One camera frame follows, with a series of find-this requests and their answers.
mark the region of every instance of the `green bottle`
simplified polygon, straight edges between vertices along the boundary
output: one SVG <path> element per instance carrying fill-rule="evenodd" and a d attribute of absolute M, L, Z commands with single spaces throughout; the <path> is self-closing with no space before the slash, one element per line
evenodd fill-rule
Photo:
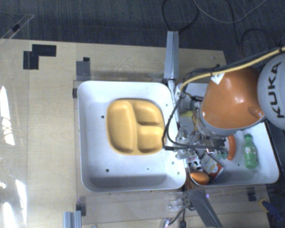
<path fill-rule="evenodd" d="M 248 169 L 253 169 L 257 167 L 257 149 L 252 142 L 252 136 L 250 134 L 245 134 L 245 145 L 244 145 L 244 159 L 245 166 Z"/>

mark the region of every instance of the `cable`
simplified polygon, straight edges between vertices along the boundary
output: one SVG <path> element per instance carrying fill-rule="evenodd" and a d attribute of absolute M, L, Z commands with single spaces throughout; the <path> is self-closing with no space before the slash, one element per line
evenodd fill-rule
<path fill-rule="evenodd" d="M 269 38 L 273 41 L 275 47 L 277 46 L 275 40 L 272 38 L 272 36 L 271 36 L 266 30 L 263 30 L 263 29 L 260 29 L 260 28 L 247 29 L 247 30 L 243 33 L 243 35 L 242 35 L 242 37 L 241 37 L 240 44 L 239 44 L 239 49 L 240 49 L 240 53 L 241 53 L 241 57 L 242 57 L 242 58 L 245 56 L 245 55 L 244 55 L 244 52 L 243 52 L 243 42 L 244 42 L 244 38 L 245 38 L 245 36 L 247 36 L 247 34 L 248 34 L 249 32 L 252 32 L 252 31 L 259 31 L 259 32 L 262 32 L 264 35 L 266 35 L 267 37 L 269 37 Z"/>
<path fill-rule="evenodd" d="M 164 0 L 164 1 L 162 2 L 162 4 L 161 4 L 161 10 L 162 10 L 162 11 L 161 11 L 161 15 L 162 15 L 162 18 L 163 18 L 163 21 L 164 21 L 164 23 L 165 23 L 165 26 L 166 26 L 167 30 L 168 30 L 168 31 L 172 31 L 171 28 L 169 27 L 168 23 L 167 23 L 167 20 L 166 20 L 166 18 L 165 18 L 165 14 L 164 14 L 164 7 L 165 7 L 165 4 L 166 4 L 167 1 L 168 1 L 168 0 Z M 181 32 L 183 32 L 184 30 L 186 30 L 188 27 L 190 27 L 190 26 L 194 23 L 194 21 L 196 20 L 197 16 L 198 16 L 198 11 L 196 10 L 196 16 L 193 18 L 193 20 L 192 20 L 188 25 L 186 25 L 186 26 L 180 28 L 180 29 L 178 30 L 178 32 L 181 33 Z"/>
<path fill-rule="evenodd" d="M 185 92 L 185 95 L 188 96 L 192 101 L 202 102 L 203 98 L 202 96 L 197 95 L 190 95 L 189 93 Z"/>
<path fill-rule="evenodd" d="M 201 71 L 203 72 L 206 72 L 205 74 L 202 74 L 202 75 L 198 75 L 198 76 L 195 76 L 193 78 L 190 78 L 188 80 L 186 80 L 180 87 L 180 97 L 178 99 L 178 101 L 176 102 L 175 104 L 175 107 L 167 121 L 167 124 L 164 128 L 164 132 L 163 132 L 163 135 L 162 135 L 162 138 L 161 138 L 161 142 L 162 142 L 162 146 L 165 150 L 171 150 L 171 151 L 174 151 L 174 150 L 184 150 L 184 149 L 190 149 L 190 148 L 197 148 L 197 147 L 206 147 L 206 146 L 198 146 L 198 145 L 188 145 L 188 144 L 182 144 L 182 143 L 178 143 L 178 142 L 175 142 L 171 139 L 170 135 L 169 135 L 169 126 L 170 126 L 170 123 L 171 123 L 171 120 L 174 116 L 174 113 L 176 112 L 178 106 L 180 105 L 181 103 L 181 100 L 186 96 L 185 95 L 185 92 L 186 92 L 186 89 L 187 89 L 187 86 L 189 83 L 195 81 L 195 80 L 198 80 L 198 79 L 201 79 L 201 78 L 205 78 L 205 77 L 208 77 L 208 76 L 211 76 L 211 75 L 216 75 L 216 74 L 219 74 L 219 73 L 227 73 L 227 72 L 232 72 L 232 71 L 236 71 L 236 70 L 240 70 L 240 69 L 243 69 L 245 67 L 249 67 L 251 65 L 254 65 L 262 60 L 265 60 L 269 57 L 272 57 L 276 54 L 279 54 L 281 52 L 284 52 L 285 51 L 285 47 L 279 47 L 278 49 L 274 48 L 274 49 L 271 49 L 269 51 L 266 51 L 266 52 L 261 52 L 261 53 L 258 53 L 256 55 L 252 55 L 252 56 L 249 56 L 247 58 L 244 58 L 244 59 L 241 59 L 237 62 L 234 62 L 234 63 L 231 63 L 231 64 L 228 64 L 228 65 L 225 65 L 225 66 L 222 66 L 222 67 L 217 67 L 215 66 L 214 68 L 203 68 L 203 69 L 200 69 Z M 167 135 L 168 139 L 173 143 L 175 144 L 177 147 L 175 146 L 166 146 L 165 145 L 165 136 Z"/>
<path fill-rule="evenodd" d="M 185 209 L 188 208 L 189 206 L 190 206 L 190 205 L 184 207 L 184 208 L 177 214 L 177 216 L 176 216 L 171 222 L 169 222 L 169 226 L 172 225 L 172 224 L 177 220 L 177 218 L 182 214 L 182 212 L 184 212 Z"/>
<path fill-rule="evenodd" d="M 232 6 L 231 6 L 231 4 L 230 4 L 230 2 L 228 0 L 224 0 L 224 1 L 228 4 L 228 6 L 230 8 L 230 11 L 231 11 L 232 21 L 234 21 L 234 12 L 233 12 Z M 238 41 L 238 34 L 237 34 L 236 25 L 235 25 L 235 23 L 232 23 L 232 25 L 233 25 L 234 34 L 235 34 L 236 41 L 237 41 L 237 47 L 240 50 L 240 45 L 239 45 L 239 41 Z"/>
<path fill-rule="evenodd" d="M 185 220 L 185 212 L 186 212 L 186 209 L 184 209 L 184 212 L 182 213 L 182 221 Z"/>
<path fill-rule="evenodd" d="M 240 69 L 243 69 L 243 68 L 246 68 L 246 67 L 250 67 L 256 63 L 259 63 L 267 58 L 270 58 L 276 54 L 279 54 L 281 52 L 284 52 L 285 51 L 285 47 L 281 47 L 280 49 L 277 49 L 275 51 L 272 51 L 272 52 L 269 52 L 267 53 L 266 55 L 264 56 L 261 56 L 255 60 L 252 60 L 248 63 L 245 63 L 245 64 L 242 64 L 242 65 L 239 65 L 237 67 L 232 67 L 232 68 L 229 68 L 229 69 L 225 69 L 225 70 L 220 70 L 220 71 L 215 71 L 215 72 L 212 72 L 212 73 L 205 73 L 205 74 L 202 74 L 202 75 L 198 75 L 198 76 L 195 76 L 193 78 L 190 78 L 188 80 L 186 80 L 180 87 L 180 91 L 181 92 L 185 92 L 185 86 L 193 81 L 196 81 L 198 79 L 201 79 L 201 78 L 206 78 L 206 77 L 210 77 L 210 76 L 213 76 L 213 75 L 217 75 L 217 74 L 222 74 L 222 73 L 229 73 L 229 72 L 233 72 L 233 71 L 237 71 L 237 70 L 240 70 Z"/>
<path fill-rule="evenodd" d="M 220 22 L 220 23 L 223 23 L 223 24 L 234 24 L 234 23 L 238 23 L 240 21 L 242 21 L 244 18 L 246 18 L 250 13 L 252 13 L 254 10 L 258 9 L 259 7 L 261 7 L 265 2 L 267 2 L 268 0 L 264 0 L 263 2 L 261 2 L 258 6 L 256 6 L 254 9 L 250 10 L 247 14 L 245 14 L 244 17 L 238 19 L 238 20 L 235 20 L 235 21 L 232 21 L 232 22 L 228 22 L 228 21 L 222 21 L 222 20 L 219 20 L 219 19 L 216 19 L 215 17 L 209 15 L 207 12 L 205 12 L 196 2 L 196 0 L 193 0 L 193 2 L 195 3 L 196 7 L 202 12 L 204 13 L 205 15 L 207 15 L 208 17 L 210 17 L 211 19 L 217 21 L 217 22 Z"/>

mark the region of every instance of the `yellow plastic tray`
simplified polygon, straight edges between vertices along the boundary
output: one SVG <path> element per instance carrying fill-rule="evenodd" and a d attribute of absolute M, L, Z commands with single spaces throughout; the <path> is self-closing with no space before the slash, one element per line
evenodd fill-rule
<path fill-rule="evenodd" d="M 106 132 L 113 150 L 126 155 L 153 154 L 162 149 L 164 121 L 161 110 L 146 100 L 112 102 L 106 115 Z"/>

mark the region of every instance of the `gray carpet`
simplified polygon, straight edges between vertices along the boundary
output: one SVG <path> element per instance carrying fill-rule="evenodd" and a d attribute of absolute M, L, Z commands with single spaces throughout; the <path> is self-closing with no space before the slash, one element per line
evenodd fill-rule
<path fill-rule="evenodd" d="M 228 0 L 235 19 L 242 17 L 263 0 Z M 35 14 L 30 30 L 17 38 L 38 40 L 108 43 L 164 47 L 166 27 L 163 0 L 0 0 L 0 35 L 23 14 Z M 224 0 L 197 0 L 203 9 L 220 20 L 231 20 Z M 170 0 L 165 12 L 173 28 L 181 27 L 196 14 L 186 0 Z M 246 55 L 273 47 L 285 33 L 285 0 L 269 0 L 247 18 L 233 25 L 218 23 L 198 14 L 194 24 L 180 35 L 180 47 L 223 50 L 228 62 L 239 59 L 237 40 L 245 36 Z"/>

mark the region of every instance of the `clear plastic sheet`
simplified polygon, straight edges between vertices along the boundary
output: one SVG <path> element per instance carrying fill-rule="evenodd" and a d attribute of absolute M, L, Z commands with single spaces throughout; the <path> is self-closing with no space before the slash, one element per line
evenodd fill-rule
<path fill-rule="evenodd" d="M 23 51 L 10 44 L 18 33 L 29 38 L 32 15 L 0 13 L 0 227 L 21 228 L 27 221 L 29 72 Z"/>

